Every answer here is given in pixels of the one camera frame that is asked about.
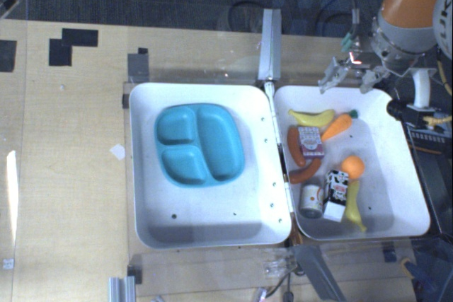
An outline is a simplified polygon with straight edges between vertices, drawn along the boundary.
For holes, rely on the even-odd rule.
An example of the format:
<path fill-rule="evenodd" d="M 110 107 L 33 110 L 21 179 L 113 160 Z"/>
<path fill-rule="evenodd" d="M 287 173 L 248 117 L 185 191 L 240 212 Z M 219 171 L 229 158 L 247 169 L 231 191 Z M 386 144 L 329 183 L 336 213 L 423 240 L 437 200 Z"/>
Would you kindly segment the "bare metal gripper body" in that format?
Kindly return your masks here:
<path fill-rule="evenodd" d="M 367 35 L 359 36 L 350 48 L 354 67 L 376 73 L 403 76 L 423 50 L 423 29 L 374 23 Z"/>

